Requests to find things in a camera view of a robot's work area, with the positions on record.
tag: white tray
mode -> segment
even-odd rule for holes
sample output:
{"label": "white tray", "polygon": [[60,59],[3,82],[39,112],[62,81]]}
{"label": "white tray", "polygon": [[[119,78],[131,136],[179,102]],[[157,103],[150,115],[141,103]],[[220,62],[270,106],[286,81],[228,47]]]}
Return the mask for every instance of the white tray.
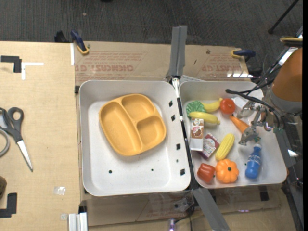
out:
{"label": "white tray", "polygon": [[[230,95],[225,92],[225,89],[231,89],[235,91],[249,90],[255,86],[252,82],[217,82],[217,81],[186,81],[180,85],[180,97],[183,107],[183,116],[185,121],[186,133],[188,140],[190,139],[190,119],[186,114],[186,105],[192,101],[199,100],[204,102],[215,101],[218,98],[232,98],[235,95]],[[251,93],[251,96],[262,99],[262,90],[256,90]],[[253,152],[254,141],[249,141],[246,146],[239,145],[238,142],[241,138],[240,131],[229,120],[228,116],[223,115],[220,110],[213,113],[220,120],[220,125],[205,124],[205,135],[212,133],[219,141],[222,141],[227,133],[233,133],[235,135],[234,146],[228,154],[227,158],[236,162],[240,171],[239,177],[235,183],[220,183],[216,178],[210,183],[206,183],[197,176],[198,168],[201,163],[210,164],[216,166],[217,161],[215,159],[214,152],[207,160],[203,159],[198,152],[192,151],[192,163],[194,168],[194,175],[198,183],[208,189],[226,188],[226,187],[238,187],[249,185],[266,185],[281,183],[286,179],[287,171],[284,164],[282,154],[276,139],[276,135],[271,132],[266,132],[263,127],[257,127],[259,137],[261,140],[258,142],[262,145],[261,160],[262,165],[260,167],[259,176],[252,180],[245,177],[245,169],[248,156]],[[255,117],[252,114],[246,123],[250,123]]]}
{"label": "white tray", "polygon": [[[142,154],[122,156],[109,144],[98,115],[106,102],[132,93],[146,95],[153,102],[165,123],[167,135],[162,143]],[[176,192],[189,186],[191,175],[177,97],[170,84],[89,80],[80,86],[79,103],[83,185],[88,193],[111,196]]]}

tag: toy pumpkin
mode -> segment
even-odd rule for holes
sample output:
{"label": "toy pumpkin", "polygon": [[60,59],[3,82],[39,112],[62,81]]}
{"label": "toy pumpkin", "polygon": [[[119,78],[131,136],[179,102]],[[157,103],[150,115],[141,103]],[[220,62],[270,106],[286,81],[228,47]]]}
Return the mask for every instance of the toy pumpkin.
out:
{"label": "toy pumpkin", "polygon": [[223,183],[233,183],[237,180],[239,170],[235,162],[229,159],[220,160],[216,167],[216,178]]}

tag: scissor handle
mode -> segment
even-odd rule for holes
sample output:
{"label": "scissor handle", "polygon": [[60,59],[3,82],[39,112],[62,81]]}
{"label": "scissor handle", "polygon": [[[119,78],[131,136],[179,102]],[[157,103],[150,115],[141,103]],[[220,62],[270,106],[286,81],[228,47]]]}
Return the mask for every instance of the scissor handle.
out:
{"label": "scissor handle", "polygon": [[[15,112],[18,112],[20,114],[20,117],[18,119],[15,119],[14,118],[14,114]],[[22,109],[20,108],[17,108],[17,107],[12,107],[11,109],[8,110],[8,116],[11,120],[11,122],[13,123],[14,125],[14,128],[20,132],[21,131],[21,123],[24,119],[24,112]]]}
{"label": "scissor handle", "polygon": [[[21,141],[23,139],[21,134],[20,134],[20,126],[21,126],[21,121],[24,118],[24,112],[21,111],[20,112],[20,118],[18,120],[16,120],[16,119],[14,119],[13,114],[15,113],[15,111],[19,112],[19,108],[17,108],[16,110],[15,110],[15,107],[11,108],[11,109],[12,110],[10,112],[10,114],[11,114],[11,116],[10,116],[5,109],[0,108],[0,112],[2,112],[3,119],[4,119],[4,122],[6,124],[5,128],[0,126],[0,129],[2,129],[4,131],[6,131],[7,133],[11,134],[14,137],[15,141],[18,142],[18,141]],[[19,128],[19,130],[15,129],[12,126],[12,124],[13,125],[17,124],[17,128]]]}

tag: toy red pepper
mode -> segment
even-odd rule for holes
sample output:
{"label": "toy red pepper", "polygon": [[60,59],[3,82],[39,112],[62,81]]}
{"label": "toy red pepper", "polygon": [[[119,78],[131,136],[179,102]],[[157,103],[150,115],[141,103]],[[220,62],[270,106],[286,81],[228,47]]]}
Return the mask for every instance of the toy red pepper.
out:
{"label": "toy red pepper", "polygon": [[215,167],[202,163],[198,169],[197,175],[205,182],[210,182],[214,177],[214,173]]}

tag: scissors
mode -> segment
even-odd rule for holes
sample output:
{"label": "scissors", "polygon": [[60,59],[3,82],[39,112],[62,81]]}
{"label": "scissors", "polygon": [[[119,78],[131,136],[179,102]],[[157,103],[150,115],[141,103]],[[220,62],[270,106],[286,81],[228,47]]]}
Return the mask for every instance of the scissors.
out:
{"label": "scissors", "polygon": [[[14,118],[14,113],[17,112],[20,114],[20,117],[18,119]],[[0,125],[0,129],[6,131],[8,134],[12,135],[15,139],[16,143],[19,146],[19,149],[21,150],[30,170],[33,172],[33,167],[29,158],[29,154],[27,152],[23,137],[21,136],[21,123],[24,119],[24,112],[22,109],[17,107],[12,107],[8,111],[6,111],[3,108],[0,108],[0,115],[3,115],[3,120],[6,125],[6,127],[3,127]]]}

